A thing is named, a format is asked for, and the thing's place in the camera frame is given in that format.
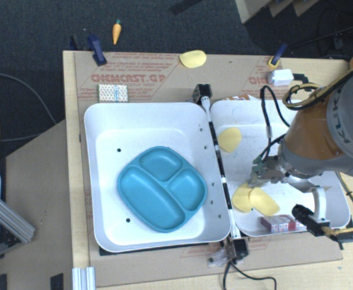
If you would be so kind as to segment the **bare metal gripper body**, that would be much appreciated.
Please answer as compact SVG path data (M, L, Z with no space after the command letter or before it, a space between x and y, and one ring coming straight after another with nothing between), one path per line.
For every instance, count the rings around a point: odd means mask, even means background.
M258 156L254 160L254 173L257 178L268 179L272 184L287 183L301 192L311 192L313 189L313 183L309 181L311 176L297 171L279 156L268 156L265 159Z

